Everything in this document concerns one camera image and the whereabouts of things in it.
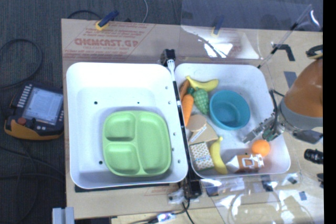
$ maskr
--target banana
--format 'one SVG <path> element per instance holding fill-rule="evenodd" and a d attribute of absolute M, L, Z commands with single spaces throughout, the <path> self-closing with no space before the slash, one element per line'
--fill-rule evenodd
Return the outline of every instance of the banana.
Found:
<path fill-rule="evenodd" d="M 227 174 L 226 166 L 221 158 L 221 149 L 220 149 L 220 143 L 223 140 L 223 138 L 220 136 L 211 146 L 210 146 L 210 156 L 212 158 L 212 161 L 214 163 L 215 169 L 220 174 Z"/>
<path fill-rule="evenodd" d="M 190 82 L 190 86 L 194 88 L 195 90 L 196 88 L 199 88 L 199 89 L 204 89 L 207 92 L 214 90 L 218 86 L 218 83 L 219 83 L 218 79 L 212 79 L 206 82 L 200 82 L 200 81 L 192 79 L 190 76 L 186 76 L 185 78 Z"/>

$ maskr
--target orange fruit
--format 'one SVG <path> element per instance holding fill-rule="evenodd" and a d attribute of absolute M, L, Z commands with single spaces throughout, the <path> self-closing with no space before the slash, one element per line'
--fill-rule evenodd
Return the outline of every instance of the orange fruit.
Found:
<path fill-rule="evenodd" d="M 253 154 L 261 154 L 262 157 L 265 157 L 270 149 L 269 143 L 266 140 L 255 140 L 251 148 Z"/>

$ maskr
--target green plate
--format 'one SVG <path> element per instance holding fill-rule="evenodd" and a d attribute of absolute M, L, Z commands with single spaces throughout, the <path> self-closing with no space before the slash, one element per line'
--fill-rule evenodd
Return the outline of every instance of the green plate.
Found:
<path fill-rule="evenodd" d="M 171 163 L 170 137 L 165 120 L 149 111 L 120 111 L 103 125 L 104 160 L 119 176 L 161 175 Z"/>

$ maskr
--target orange carrot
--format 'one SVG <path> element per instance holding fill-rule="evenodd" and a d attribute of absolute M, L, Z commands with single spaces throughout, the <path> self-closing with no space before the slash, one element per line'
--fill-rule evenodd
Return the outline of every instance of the orange carrot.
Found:
<path fill-rule="evenodd" d="M 180 86 L 180 100 L 183 100 L 183 97 L 186 95 L 188 88 L 190 87 L 190 82 L 186 79 Z"/>
<path fill-rule="evenodd" d="M 183 118 L 184 118 L 184 126 L 188 125 L 188 121 L 191 116 L 191 111 L 193 109 L 193 105 L 194 105 L 194 98 L 192 96 L 193 92 L 194 92 L 194 89 L 189 87 L 187 94 L 185 94 L 182 99 L 182 113 L 183 113 Z"/>

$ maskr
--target digital multimeter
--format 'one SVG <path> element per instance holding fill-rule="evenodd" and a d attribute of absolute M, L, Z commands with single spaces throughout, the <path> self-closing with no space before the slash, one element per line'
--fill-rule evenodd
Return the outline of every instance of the digital multimeter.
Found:
<path fill-rule="evenodd" d="M 28 140 L 51 140 L 64 132 L 62 89 L 27 81 L 13 97 L 5 132 Z"/>

